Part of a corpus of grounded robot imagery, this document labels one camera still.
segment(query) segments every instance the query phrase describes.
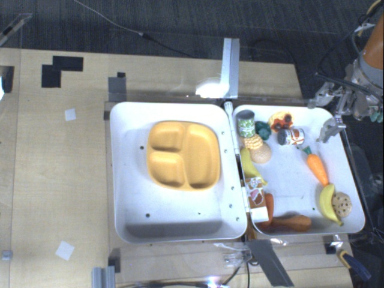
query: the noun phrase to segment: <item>banana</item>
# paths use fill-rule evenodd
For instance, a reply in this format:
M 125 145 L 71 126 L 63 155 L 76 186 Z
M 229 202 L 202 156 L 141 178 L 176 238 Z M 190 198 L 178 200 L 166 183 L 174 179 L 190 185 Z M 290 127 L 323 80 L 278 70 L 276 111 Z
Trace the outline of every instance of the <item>banana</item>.
M 267 185 L 268 183 L 262 178 L 259 171 L 253 165 L 249 149 L 242 148 L 240 151 L 240 156 L 245 178 L 259 177 L 262 181 L 262 184 Z
M 343 222 L 337 217 L 333 207 L 332 207 L 332 197 L 335 192 L 335 185 L 329 184 L 323 188 L 320 193 L 320 210 L 324 217 L 329 220 L 336 222 L 339 226 L 343 225 Z

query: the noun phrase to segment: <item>orange divided tray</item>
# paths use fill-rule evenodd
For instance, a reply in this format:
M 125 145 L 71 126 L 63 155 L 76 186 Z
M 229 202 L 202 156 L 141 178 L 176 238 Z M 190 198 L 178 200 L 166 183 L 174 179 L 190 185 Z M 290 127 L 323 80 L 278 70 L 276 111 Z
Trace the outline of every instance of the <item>orange divided tray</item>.
M 176 190 L 213 187 L 220 176 L 215 133 L 193 122 L 164 121 L 149 133 L 146 162 L 152 180 Z

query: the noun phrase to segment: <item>wooden table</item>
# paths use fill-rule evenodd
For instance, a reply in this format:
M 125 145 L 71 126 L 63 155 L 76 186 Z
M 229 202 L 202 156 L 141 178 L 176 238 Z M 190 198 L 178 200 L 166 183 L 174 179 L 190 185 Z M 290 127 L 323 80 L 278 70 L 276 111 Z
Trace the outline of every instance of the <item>wooden table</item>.
M 53 55 L 84 57 L 84 68 L 82 72 L 63 71 L 60 89 L 42 88 L 41 66 L 52 64 Z M 1 176 L 7 176 L 0 179 L 0 245 L 6 250 L 8 243 L 13 251 L 10 268 L 1 261 L 0 287 L 90 287 L 92 268 L 106 267 L 110 254 L 103 120 L 108 77 L 126 73 L 129 91 L 149 92 L 155 88 L 187 95 L 199 81 L 219 76 L 221 61 L 0 48 L 0 65 L 15 66 L 14 80 L 20 81 L 19 90 L 7 95 L 19 98 L 18 104 L 14 101 L 17 106 L 9 107 L 4 114 L 9 121 L 0 120 L 0 126 L 17 121 L 17 136 L 2 138 L 9 146 L 16 145 L 16 151 L 6 151 L 5 142 L 0 145 Z M 292 65 L 241 62 L 239 80 L 240 93 L 301 97 Z M 75 120 L 65 120 L 68 109 L 76 110 Z M 7 153 L 12 152 L 16 155 L 14 174 L 10 172 L 13 164 L 7 160 Z M 313 249 L 317 240 L 308 248 Z M 55 255 L 61 241 L 74 246 L 68 261 Z M 145 277 L 169 278 L 160 273 L 159 263 L 172 245 L 125 248 L 137 255 L 133 260 L 137 264 L 128 275 L 117 278 L 133 282 Z M 284 254 L 282 259 L 284 265 L 292 264 L 288 273 L 296 287 L 352 286 L 348 270 L 335 255 L 319 254 L 318 248 L 307 255 L 298 248 L 293 247 L 292 254 Z M 347 242 L 343 248 L 350 252 Z M 193 245 L 190 249 L 184 245 L 182 250 L 192 252 Z M 196 268 L 207 269 L 206 263 L 197 256 L 195 259 Z M 189 277 L 185 276 L 188 270 L 183 270 L 185 260 L 177 255 L 170 258 L 169 263 L 177 270 L 176 274 L 170 272 L 175 278 Z M 227 269 L 219 275 L 231 272 Z M 242 269 L 231 281 L 231 287 L 246 286 L 244 272 Z M 251 272 L 255 287 L 269 286 L 260 267 L 252 267 Z

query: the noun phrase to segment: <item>tin can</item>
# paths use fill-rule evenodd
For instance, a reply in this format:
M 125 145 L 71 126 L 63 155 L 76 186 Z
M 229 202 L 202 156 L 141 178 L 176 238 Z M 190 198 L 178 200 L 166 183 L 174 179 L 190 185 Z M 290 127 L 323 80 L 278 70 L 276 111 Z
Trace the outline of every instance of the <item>tin can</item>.
M 256 134 L 254 128 L 254 113 L 251 110 L 240 111 L 236 115 L 238 121 L 238 133 L 241 137 L 253 137 Z
M 281 129 L 277 133 L 277 141 L 280 145 L 300 145 L 304 143 L 303 129 Z

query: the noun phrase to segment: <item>carrot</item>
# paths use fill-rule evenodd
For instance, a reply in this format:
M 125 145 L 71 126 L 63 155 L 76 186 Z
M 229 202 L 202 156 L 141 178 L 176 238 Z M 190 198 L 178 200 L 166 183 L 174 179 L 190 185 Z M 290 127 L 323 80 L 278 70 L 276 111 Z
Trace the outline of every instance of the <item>carrot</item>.
M 309 146 L 304 148 L 303 151 L 308 155 L 307 164 L 316 178 L 320 181 L 323 187 L 329 185 L 328 176 L 320 157 L 312 154 Z
M 264 195 L 266 209 L 268 210 L 268 221 L 261 222 L 260 227 L 265 229 L 272 223 L 272 218 L 274 216 L 274 196 L 271 193 L 265 193 Z

